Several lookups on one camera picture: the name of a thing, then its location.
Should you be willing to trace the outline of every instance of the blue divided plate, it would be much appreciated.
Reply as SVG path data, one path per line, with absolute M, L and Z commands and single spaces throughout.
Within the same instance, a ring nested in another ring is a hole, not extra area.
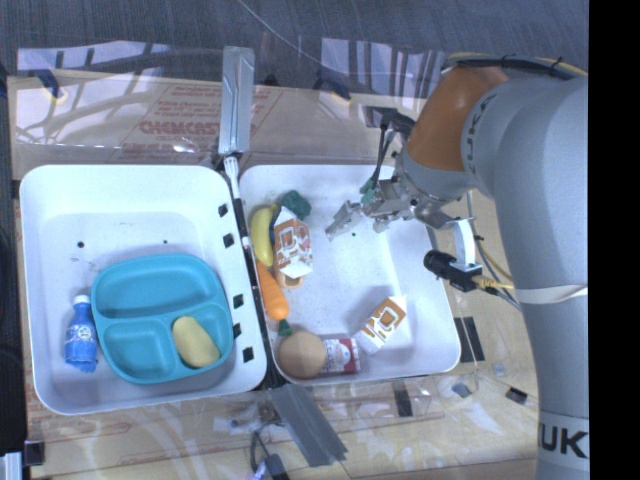
M 217 274 L 189 254 L 122 261 L 102 270 L 91 289 L 100 346 L 111 368 L 136 384 L 182 379 L 221 365 L 233 347 L 233 323 Z M 185 364 L 171 328 L 194 317 L 220 350 L 202 368 Z

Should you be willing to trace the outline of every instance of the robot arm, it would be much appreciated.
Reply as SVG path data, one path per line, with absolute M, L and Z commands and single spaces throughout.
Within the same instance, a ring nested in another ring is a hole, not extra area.
M 512 60 L 555 76 L 509 79 L 483 57 L 456 63 L 427 100 L 392 179 L 357 210 L 378 228 L 416 218 L 443 229 L 453 222 L 443 207 L 468 190 L 494 200 L 538 378 L 536 478 L 584 480 L 588 78 L 558 63 Z M 425 258 L 430 270 L 436 252 Z M 459 271 L 447 263 L 440 268 Z

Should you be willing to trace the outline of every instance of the white plastic container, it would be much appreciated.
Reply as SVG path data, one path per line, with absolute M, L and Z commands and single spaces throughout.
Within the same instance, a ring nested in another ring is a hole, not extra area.
M 245 214 L 297 190 L 311 204 L 304 219 L 313 249 L 313 272 L 302 286 L 286 290 L 291 311 L 287 322 L 321 338 L 354 336 L 373 310 L 389 296 L 407 297 L 407 317 L 384 349 L 360 354 L 361 369 L 348 375 L 295 379 L 304 385 L 373 381 L 442 373 L 460 358 L 460 340 L 442 280 L 423 266 L 431 244 L 424 224 L 391 223 L 376 233 L 363 218 L 351 232 L 327 238 L 324 229 L 347 199 L 359 200 L 359 188 L 373 173 L 368 165 L 268 165 L 247 170 L 240 178 Z M 381 178 L 392 169 L 383 167 Z M 269 337 L 277 365 L 282 339 L 275 328 Z
M 262 381 L 266 352 L 231 196 L 219 174 L 197 166 L 43 166 L 24 177 L 20 203 L 33 377 L 49 409 L 100 412 L 241 393 Z M 154 385 L 123 380 L 100 353 L 94 373 L 65 364 L 73 298 L 87 293 L 108 265 L 166 253 L 195 255 L 218 274 L 240 332 L 225 364 Z

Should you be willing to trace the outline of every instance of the banana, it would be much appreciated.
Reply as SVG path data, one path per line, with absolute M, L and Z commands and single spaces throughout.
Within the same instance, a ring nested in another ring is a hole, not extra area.
M 273 245 L 269 239 L 269 226 L 279 208 L 276 203 L 273 203 L 271 206 L 259 208 L 251 217 L 249 236 L 253 244 L 253 253 L 265 267 L 273 266 Z

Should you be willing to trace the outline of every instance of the bottle cap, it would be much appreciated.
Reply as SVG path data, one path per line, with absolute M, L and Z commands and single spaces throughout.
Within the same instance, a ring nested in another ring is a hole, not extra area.
M 75 299 L 73 299 L 73 305 L 76 304 L 91 304 L 91 298 L 88 295 L 76 295 Z

